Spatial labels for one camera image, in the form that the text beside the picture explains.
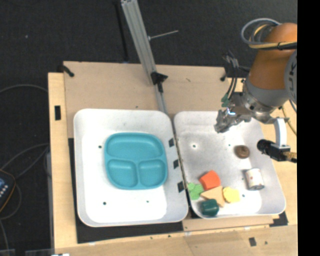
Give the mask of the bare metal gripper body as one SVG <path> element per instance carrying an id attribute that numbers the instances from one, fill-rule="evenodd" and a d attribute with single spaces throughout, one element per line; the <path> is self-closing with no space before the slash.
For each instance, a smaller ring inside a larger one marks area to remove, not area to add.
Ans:
<path id="1" fill-rule="evenodd" d="M 227 115 L 238 114 L 242 122 L 250 122 L 252 118 L 263 124 L 272 124 L 275 118 L 271 113 L 280 106 L 280 99 L 273 95 L 254 97 L 251 93 L 234 92 L 227 102 Z"/>

